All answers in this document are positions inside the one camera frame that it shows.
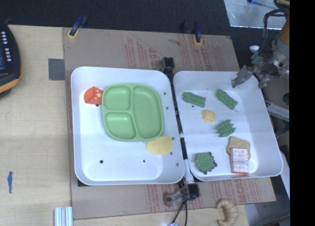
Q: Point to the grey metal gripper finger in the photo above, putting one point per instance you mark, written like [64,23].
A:
[243,74]
[264,81]

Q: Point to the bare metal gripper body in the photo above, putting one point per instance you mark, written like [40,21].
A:
[270,68]

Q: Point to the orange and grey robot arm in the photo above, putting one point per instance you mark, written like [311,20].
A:
[286,33]

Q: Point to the green asparagus bundle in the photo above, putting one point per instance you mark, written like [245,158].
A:
[226,99]
[194,99]

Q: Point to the white plastic tray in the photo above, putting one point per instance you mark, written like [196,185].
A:
[256,126]
[118,161]

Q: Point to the yellow lumpy toy food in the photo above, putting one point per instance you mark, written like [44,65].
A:
[208,116]

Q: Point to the green pea pods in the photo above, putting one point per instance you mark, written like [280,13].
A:
[226,128]

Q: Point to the tan toast slice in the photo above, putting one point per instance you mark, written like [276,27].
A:
[237,143]

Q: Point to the thin black and white rod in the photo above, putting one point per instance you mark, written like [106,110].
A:
[177,116]

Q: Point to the white and orange carton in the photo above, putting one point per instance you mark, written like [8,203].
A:
[239,161]

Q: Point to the green grapes on purple base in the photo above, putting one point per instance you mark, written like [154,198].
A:
[204,162]

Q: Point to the green divided plate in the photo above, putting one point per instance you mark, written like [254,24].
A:
[145,111]

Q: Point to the yellow oval biscuit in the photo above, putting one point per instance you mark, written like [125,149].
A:
[160,145]

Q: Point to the tan croissant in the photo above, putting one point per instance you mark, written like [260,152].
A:
[231,211]

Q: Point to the brown cardboard board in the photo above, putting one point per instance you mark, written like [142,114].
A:
[103,47]

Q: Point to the orange toy with yellow stars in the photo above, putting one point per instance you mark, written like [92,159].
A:
[91,96]

